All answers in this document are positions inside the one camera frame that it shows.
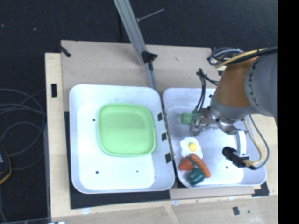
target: black floor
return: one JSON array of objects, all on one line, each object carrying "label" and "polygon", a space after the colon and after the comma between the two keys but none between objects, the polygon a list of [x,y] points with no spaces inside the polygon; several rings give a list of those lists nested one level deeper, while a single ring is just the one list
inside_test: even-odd
[{"label": "black floor", "polygon": [[[164,9],[140,21],[146,44],[241,49],[278,44],[278,0],[130,1],[139,18]],[[46,120],[38,103],[46,112],[44,54],[57,52],[61,40],[119,42],[113,1],[0,0],[0,137],[14,168],[0,186],[5,216],[0,215],[0,221],[47,217],[39,137]],[[129,42],[126,35],[123,42]],[[7,110],[3,104],[20,104],[26,98],[16,91],[39,93],[36,102]]]}]

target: toy fried egg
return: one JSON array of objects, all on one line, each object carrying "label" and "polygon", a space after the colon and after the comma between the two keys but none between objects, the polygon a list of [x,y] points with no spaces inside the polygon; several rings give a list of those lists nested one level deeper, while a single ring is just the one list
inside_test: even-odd
[{"label": "toy fried egg", "polygon": [[180,142],[182,148],[182,156],[187,157],[190,154],[196,154],[202,159],[201,147],[196,138],[186,137]]}]

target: white tray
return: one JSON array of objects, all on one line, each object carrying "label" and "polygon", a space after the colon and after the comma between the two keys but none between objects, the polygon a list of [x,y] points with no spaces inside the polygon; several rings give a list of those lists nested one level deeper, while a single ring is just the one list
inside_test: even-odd
[{"label": "white tray", "polygon": [[[109,103],[143,105],[153,116],[156,149],[141,157],[114,157],[98,143],[98,110]],[[159,94],[147,87],[80,84],[70,91],[71,177],[89,194],[159,191],[175,181]]]},{"label": "white tray", "polygon": [[[210,105],[209,95],[214,93],[215,89],[206,89],[206,97],[203,107]],[[189,135],[189,125],[180,122],[181,114],[191,113],[199,101],[201,89],[190,88],[170,88],[163,93],[163,103],[165,118],[168,125],[174,160],[179,180],[189,188],[220,187],[220,186],[243,186],[260,185],[266,180],[266,170],[264,167],[258,170],[249,168],[238,168],[231,161],[227,160],[222,154],[226,146],[236,149],[236,139],[234,135],[226,135],[220,129],[203,131],[195,138],[201,146],[203,153],[202,160],[208,166],[211,177],[204,179],[197,185],[190,185],[187,181],[188,171],[178,170],[183,156],[181,154],[180,141]],[[243,122],[238,122],[235,126],[245,130]],[[247,154],[251,160],[258,160],[259,153],[250,139],[246,135]]]}]

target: egg yolk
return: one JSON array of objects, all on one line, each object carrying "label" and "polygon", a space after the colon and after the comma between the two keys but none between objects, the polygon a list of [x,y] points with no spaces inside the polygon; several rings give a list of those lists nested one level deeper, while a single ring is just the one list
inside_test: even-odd
[{"label": "egg yolk", "polygon": [[188,148],[194,152],[194,151],[196,151],[196,144],[191,142],[188,144]]}]

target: yellow cable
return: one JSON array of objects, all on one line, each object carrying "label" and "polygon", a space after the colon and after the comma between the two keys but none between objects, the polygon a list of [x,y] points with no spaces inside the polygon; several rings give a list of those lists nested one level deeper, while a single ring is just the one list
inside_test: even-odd
[{"label": "yellow cable", "polygon": [[220,68],[221,66],[227,65],[227,64],[229,64],[229,63],[231,63],[231,62],[233,62],[233,61],[235,61],[235,60],[237,60],[237,59],[239,59],[239,58],[242,58],[242,57],[244,57],[244,56],[248,56],[248,55],[252,55],[252,54],[254,54],[254,53],[258,52],[258,51],[264,50],[264,49],[265,49],[265,48],[257,49],[257,50],[252,50],[252,51],[247,51],[247,52],[243,52],[243,53],[241,53],[241,54],[239,54],[239,55],[236,55],[236,56],[230,58],[230,59],[227,60],[227,61],[222,62],[222,63],[219,64],[219,65],[216,65],[215,67],[216,67],[216,68]]},{"label": "yellow cable", "polygon": [[257,145],[257,143],[256,143],[256,141],[255,141],[255,139],[253,138],[253,135],[251,134],[251,132],[250,132],[250,130],[249,130],[249,127],[248,127],[248,125],[247,125],[247,121],[246,121],[245,118],[244,118],[244,125],[245,125],[246,129],[248,130],[248,134],[249,134],[249,136],[250,136],[252,142],[253,142],[254,145],[256,146],[256,148],[257,148],[257,150],[258,150],[258,153],[259,153],[259,155],[260,155],[260,159],[259,159],[258,161],[244,160],[244,163],[246,164],[246,166],[249,167],[249,166],[251,166],[251,165],[256,165],[256,164],[258,164],[258,163],[260,163],[260,162],[262,161],[262,152],[261,152],[260,148],[258,147],[258,145]]}]

